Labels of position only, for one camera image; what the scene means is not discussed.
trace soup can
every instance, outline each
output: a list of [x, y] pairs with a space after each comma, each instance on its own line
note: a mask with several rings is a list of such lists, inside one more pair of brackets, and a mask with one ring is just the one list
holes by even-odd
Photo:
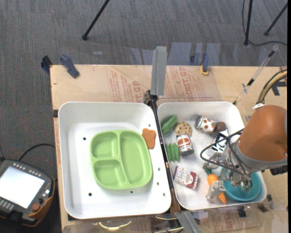
[[180, 155], [185, 156], [194, 153], [194, 148], [189, 135], [182, 134], [177, 136], [177, 144]]

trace orange carrot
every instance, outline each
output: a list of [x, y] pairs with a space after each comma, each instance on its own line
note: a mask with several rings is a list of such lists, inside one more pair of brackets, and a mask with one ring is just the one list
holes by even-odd
[[[208, 184], [211, 186], [214, 182], [216, 182], [216, 181], [218, 181], [219, 180], [219, 178], [215, 175], [215, 174], [213, 174], [213, 173], [211, 173], [211, 174], [209, 174], [208, 175], [208, 177], [207, 177], [207, 181], [208, 181]], [[221, 202], [223, 203], [223, 204], [226, 204], [226, 198], [225, 198], [225, 196], [224, 196], [224, 193], [221, 193], [220, 195], [218, 195], [218, 198], [221, 200]]]

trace teal bowl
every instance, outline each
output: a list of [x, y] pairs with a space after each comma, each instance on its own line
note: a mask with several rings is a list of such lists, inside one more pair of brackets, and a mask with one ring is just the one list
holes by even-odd
[[236, 201], [250, 201], [254, 200], [261, 192], [261, 180], [257, 173], [251, 174], [252, 187], [250, 191], [242, 191], [241, 186], [234, 187], [231, 181], [224, 181], [226, 188], [225, 194]]

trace gray floor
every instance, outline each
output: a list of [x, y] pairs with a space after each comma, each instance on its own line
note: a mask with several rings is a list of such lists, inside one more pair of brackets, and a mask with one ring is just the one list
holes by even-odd
[[[268, 36], [264, 32], [288, 0], [253, 0], [249, 44], [245, 34], [249, 0], [110, 0], [84, 41], [105, 0], [0, 0], [0, 146], [17, 159], [35, 144], [54, 144], [49, 75], [41, 68], [67, 54], [75, 64], [151, 65], [147, 53], [166, 46], [168, 65], [287, 65], [288, 9]], [[30, 151], [23, 161], [56, 177], [49, 146]], [[0, 233], [59, 233], [58, 199], [36, 228], [0, 218]]]

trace white screen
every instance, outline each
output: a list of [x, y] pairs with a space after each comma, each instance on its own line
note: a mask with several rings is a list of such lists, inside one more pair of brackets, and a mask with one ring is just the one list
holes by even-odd
[[0, 197], [28, 208], [44, 180], [13, 167], [0, 178]]

